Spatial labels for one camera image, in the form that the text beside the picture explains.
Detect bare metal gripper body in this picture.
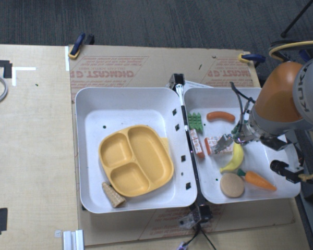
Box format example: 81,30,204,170
232,125,262,144

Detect wide orange and white carton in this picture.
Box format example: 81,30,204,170
203,136,235,156

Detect narrow orange and white carton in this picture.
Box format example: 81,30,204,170
189,128,206,159

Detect yellow banana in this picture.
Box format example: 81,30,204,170
219,142,245,174

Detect white plastic tray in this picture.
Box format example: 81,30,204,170
183,87,302,205
75,87,198,215

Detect orange sausage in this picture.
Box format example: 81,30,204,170
206,110,236,123

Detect green bumpy toy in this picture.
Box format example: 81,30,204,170
187,111,205,134

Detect round tan biscuit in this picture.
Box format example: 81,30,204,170
219,172,246,198

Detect thin black and white rod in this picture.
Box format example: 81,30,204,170
176,84,203,208

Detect orange carrot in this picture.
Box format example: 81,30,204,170
236,168,278,192

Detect white paper sheet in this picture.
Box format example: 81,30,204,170
183,80,215,89

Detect yellow divided plate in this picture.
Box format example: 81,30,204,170
98,124,175,198

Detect brown cardboard board red print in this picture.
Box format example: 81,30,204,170
68,44,296,247

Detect tan waffle cone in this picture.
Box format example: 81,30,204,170
101,181,127,209

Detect black cylinder on white bracket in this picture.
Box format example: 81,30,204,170
260,135,306,184

